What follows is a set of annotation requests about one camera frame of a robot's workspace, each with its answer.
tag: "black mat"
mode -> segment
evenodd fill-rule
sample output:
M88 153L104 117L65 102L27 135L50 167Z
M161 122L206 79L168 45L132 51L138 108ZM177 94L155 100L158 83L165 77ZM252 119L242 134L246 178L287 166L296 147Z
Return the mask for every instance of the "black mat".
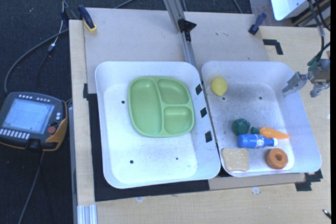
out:
M145 187L118 189L107 183L103 174L101 138L99 126L98 100L96 94L88 95L90 132L92 144L92 162L94 177L94 197L96 201L114 200L122 198L157 196L166 194L190 193L209 190L208 180L160 184Z

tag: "blue clamp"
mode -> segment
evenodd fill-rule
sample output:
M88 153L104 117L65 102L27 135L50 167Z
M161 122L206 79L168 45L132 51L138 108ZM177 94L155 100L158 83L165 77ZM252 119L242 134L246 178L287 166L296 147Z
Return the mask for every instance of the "blue clamp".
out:
M94 24L93 20L91 19L90 14L86 10L86 8L83 5L78 6L78 11L80 13L80 16L84 20L85 27L91 32L95 32L97 30L97 26Z
M255 22L255 24L253 24L251 26L251 28L249 29L249 32L252 35L255 35L257 33L257 31L259 30L259 26L263 23L263 21L266 19L266 14L265 13L260 13L260 15L257 17L257 20Z

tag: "toy food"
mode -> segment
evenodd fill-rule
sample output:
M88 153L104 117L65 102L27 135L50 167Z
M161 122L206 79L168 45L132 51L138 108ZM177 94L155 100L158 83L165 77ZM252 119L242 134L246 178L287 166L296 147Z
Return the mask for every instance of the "toy food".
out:
M238 135L239 147L262 148L265 146L276 146L278 140L276 138L266 138L261 134L240 134Z
M285 134L283 132L274 130L269 127L262 127L259 130L259 133L262 134L264 137L267 138L277 138L277 139L284 139L284 138L290 138L288 134Z
M222 150L226 170L246 172L249 169L248 151L245 149L224 148Z
M274 169L283 169L288 163L286 152L280 148L273 148L266 155L267 164Z
M238 134L247 134L250 129L250 123L245 119L238 119L232 123L231 129L235 133Z
M251 127L251 134L260 134L260 131L258 128Z
M211 82L211 90L214 94L222 96L227 91L227 82L222 77L216 77Z

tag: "metal bracket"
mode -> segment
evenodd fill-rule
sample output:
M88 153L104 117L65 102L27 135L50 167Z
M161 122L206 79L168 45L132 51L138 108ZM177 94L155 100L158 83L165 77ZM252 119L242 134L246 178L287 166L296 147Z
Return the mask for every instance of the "metal bracket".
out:
M178 23L181 33L184 32L185 40L190 42L191 41L190 31L196 27L196 24L188 22L185 19L180 19L178 20L177 23Z

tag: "wooden table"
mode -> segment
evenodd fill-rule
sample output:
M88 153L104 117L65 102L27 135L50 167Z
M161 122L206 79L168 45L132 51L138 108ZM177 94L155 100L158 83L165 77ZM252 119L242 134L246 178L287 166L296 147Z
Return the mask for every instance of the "wooden table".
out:
M266 46L270 61L282 61L294 72L307 72L307 62L319 51L315 28L261 26L263 39L280 42L283 55ZM330 40L326 32L326 42ZM312 85L301 96L322 156L321 182L312 191L297 191L295 184L230 188L200 193L148 196L95 202L88 101L83 98L87 82L85 41L80 20L70 21L72 99L78 207L97 206L98 223L330 223L322 212L331 211L330 90L311 98Z

